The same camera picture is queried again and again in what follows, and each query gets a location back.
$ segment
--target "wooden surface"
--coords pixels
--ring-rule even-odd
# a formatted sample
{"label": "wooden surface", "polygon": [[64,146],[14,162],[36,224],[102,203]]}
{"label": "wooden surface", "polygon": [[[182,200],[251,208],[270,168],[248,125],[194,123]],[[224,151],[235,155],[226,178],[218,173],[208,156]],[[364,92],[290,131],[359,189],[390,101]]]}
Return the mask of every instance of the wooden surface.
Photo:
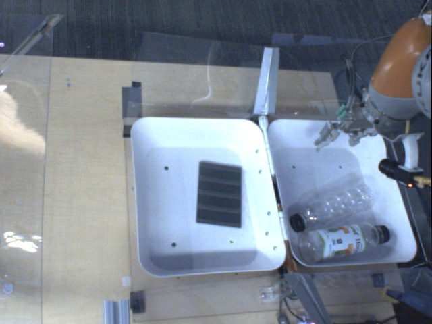
{"label": "wooden surface", "polygon": [[[130,247],[130,233],[134,241],[136,232],[132,229],[130,232],[134,222],[130,222],[128,210],[128,155],[122,138],[121,89],[130,86],[133,80],[142,82],[148,104],[209,103],[214,107],[237,107],[234,109],[237,113],[253,104],[250,97],[254,97],[258,70],[89,59],[52,60],[43,199],[43,323],[102,323],[104,300],[128,298],[132,289],[128,284],[131,276],[134,276],[132,285],[137,287],[158,289],[178,283],[176,279],[161,281],[149,277],[137,265],[135,246]],[[280,103],[293,103],[294,110],[302,107],[302,100],[308,97],[324,95],[326,99],[335,100],[328,74],[285,72],[279,74],[279,80],[278,99]],[[301,82],[307,83],[307,90]],[[223,298],[223,289],[219,292]],[[340,300],[335,297],[331,299],[329,312],[335,315],[335,321],[339,318],[341,321],[382,319],[391,315],[391,304],[379,298],[376,290],[372,293],[368,296],[365,291],[357,297],[354,294],[351,304],[344,306],[338,306]],[[162,302],[158,313],[175,312],[176,308],[170,306]],[[194,312],[195,303],[183,301],[182,306],[189,306],[185,313]],[[158,323],[273,324],[277,322],[276,314],[273,305],[257,313]],[[16,313],[1,316],[17,319]],[[18,323],[38,322],[38,319],[26,318],[24,313],[18,320]]]}

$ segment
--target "black mat in bin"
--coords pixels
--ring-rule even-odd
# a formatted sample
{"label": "black mat in bin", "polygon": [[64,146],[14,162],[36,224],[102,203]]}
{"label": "black mat in bin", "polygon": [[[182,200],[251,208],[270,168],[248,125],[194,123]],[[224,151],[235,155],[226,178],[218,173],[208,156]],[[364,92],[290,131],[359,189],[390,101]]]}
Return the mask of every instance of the black mat in bin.
{"label": "black mat in bin", "polygon": [[196,222],[242,227],[242,168],[201,161]]}

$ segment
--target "bottle label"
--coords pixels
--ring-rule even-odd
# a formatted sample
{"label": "bottle label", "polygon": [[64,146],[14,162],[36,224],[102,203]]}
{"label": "bottle label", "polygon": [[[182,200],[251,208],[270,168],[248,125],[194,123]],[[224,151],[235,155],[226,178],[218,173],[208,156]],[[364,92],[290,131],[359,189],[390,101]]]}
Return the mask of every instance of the bottle label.
{"label": "bottle label", "polygon": [[323,259],[349,256],[365,250],[365,235],[358,225],[319,229],[316,232],[324,244]]}

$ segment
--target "clear plastic bottle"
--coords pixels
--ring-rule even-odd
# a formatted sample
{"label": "clear plastic bottle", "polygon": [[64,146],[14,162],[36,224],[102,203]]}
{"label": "clear plastic bottle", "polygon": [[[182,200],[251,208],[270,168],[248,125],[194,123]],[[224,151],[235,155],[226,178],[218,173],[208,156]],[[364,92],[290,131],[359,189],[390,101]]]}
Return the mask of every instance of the clear plastic bottle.
{"label": "clear plastic bottle", "polygon": [[376,248],[390,239],[385,225],[343,225],[335,228],[302,232],[298,247],[308,264],[339,256],[349,256]]}
{"label": "clear plastic bottle", "polygon": [[290,216],[290,225],[295,232],[328,226],[338,217],[349,217],[372,207],[371,190],[364,184],[351,186],[336,194],[318,196],[305,204],[299,213]]}

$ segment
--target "bottle cap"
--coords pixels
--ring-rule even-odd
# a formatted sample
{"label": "bottle cap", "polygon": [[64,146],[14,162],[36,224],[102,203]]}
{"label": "bottle cap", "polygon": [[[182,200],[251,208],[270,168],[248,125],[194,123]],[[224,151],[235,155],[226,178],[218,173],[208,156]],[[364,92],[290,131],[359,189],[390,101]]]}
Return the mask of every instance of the bottle cap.
{"label": "bottle cap", "polygon": [[306,222],[301,214],[295,213],[290,217],[291,228],[296,232],[300,233],[306,229]]}
{"label": "bottle cap", "polygon": [[380,244],[384,244],[390,240],[390,231],[385,225],[377,225],[377,228],[383,233],[382,238],[379,239]]}

